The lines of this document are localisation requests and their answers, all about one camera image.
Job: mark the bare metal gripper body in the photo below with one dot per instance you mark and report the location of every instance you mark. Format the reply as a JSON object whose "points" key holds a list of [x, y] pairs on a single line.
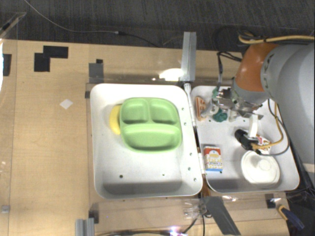
{"points": [[232, 103]]}

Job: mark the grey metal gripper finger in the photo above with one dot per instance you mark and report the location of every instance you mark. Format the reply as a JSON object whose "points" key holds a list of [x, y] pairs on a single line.
{"points": [[208, 110], [233, 115]]}

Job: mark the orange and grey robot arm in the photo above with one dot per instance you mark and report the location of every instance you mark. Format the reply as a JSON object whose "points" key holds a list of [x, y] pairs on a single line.
{"points": [[288, 87]]}

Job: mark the pizza slice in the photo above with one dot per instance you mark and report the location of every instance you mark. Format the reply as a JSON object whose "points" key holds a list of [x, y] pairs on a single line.
{"points": [[199, 106]]}

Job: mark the green broccoli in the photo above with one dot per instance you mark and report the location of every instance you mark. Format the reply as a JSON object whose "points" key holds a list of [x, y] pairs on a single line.
{"points": [[220, 117]]}

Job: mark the thin black and white rod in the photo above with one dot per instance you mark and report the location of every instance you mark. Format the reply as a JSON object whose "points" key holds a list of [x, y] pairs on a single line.
{"points": [[191, 107]]}

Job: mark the white plastic tray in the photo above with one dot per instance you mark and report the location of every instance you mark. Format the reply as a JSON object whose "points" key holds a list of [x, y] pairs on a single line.
{"points": [[142, 173], [229, 136]]}

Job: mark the red and white packet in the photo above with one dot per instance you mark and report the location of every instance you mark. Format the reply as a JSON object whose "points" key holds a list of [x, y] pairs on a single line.
{"points": [[263, 142]]}

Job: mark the red and white carton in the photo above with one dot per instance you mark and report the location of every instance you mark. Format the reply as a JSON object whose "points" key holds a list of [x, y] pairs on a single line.
{"points": [[212, 158]]}

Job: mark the white bowl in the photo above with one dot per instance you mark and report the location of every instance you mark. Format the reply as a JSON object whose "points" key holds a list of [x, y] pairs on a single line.
{"points": [[258, 168]]}

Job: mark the green divided plate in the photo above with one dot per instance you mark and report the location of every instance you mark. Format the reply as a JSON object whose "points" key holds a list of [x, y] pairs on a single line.
{"points": [[150, 134]]}

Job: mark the yellow banana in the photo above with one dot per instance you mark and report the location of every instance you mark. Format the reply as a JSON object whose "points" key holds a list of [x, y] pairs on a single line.
{"points": [[114, 120]]}

